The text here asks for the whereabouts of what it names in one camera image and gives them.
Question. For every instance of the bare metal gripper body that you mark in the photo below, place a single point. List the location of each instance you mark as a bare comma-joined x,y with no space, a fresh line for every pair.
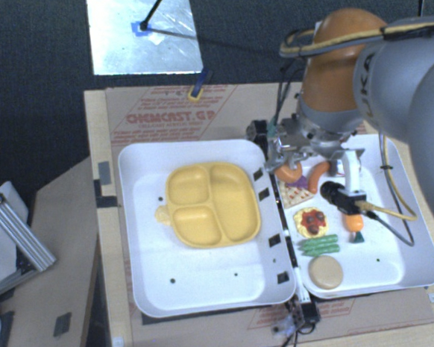
304,139

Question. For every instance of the thin black and white rod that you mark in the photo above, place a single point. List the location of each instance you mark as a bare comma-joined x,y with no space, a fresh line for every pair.
291,254

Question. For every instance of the green beans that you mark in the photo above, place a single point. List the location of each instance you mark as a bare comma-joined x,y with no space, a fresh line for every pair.
320,245

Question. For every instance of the yellow pizza slice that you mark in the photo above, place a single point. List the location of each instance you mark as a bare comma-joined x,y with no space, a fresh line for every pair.
294,196

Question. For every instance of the purple grapes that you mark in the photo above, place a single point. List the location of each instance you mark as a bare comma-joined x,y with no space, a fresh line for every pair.
300,182

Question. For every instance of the yellow divided plate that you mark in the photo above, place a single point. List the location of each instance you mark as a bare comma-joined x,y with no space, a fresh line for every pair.
212,203

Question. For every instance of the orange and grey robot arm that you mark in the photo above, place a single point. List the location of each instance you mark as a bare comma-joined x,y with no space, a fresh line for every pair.
394,91

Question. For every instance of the black cylinder on white bracket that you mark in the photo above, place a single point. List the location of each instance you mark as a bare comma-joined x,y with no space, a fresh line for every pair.
340,194

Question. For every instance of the yellow pasta with red meatballs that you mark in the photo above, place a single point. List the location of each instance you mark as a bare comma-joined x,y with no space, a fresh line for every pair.
310,221

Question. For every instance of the brown cardboard board red print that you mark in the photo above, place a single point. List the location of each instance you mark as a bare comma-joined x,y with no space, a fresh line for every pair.
167,113

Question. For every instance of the orange carrot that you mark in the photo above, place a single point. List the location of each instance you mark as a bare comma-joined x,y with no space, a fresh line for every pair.
353,222

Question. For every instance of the tan round biscuit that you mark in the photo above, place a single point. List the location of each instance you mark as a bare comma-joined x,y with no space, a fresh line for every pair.
326,272

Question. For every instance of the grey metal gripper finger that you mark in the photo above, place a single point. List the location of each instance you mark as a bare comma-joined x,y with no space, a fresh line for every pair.
273,163
297,161

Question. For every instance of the white plastic tray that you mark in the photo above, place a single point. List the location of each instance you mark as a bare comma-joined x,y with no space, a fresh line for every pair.
381,261
195,279

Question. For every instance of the orange sausage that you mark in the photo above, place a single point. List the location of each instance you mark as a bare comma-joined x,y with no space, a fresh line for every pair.
316,178

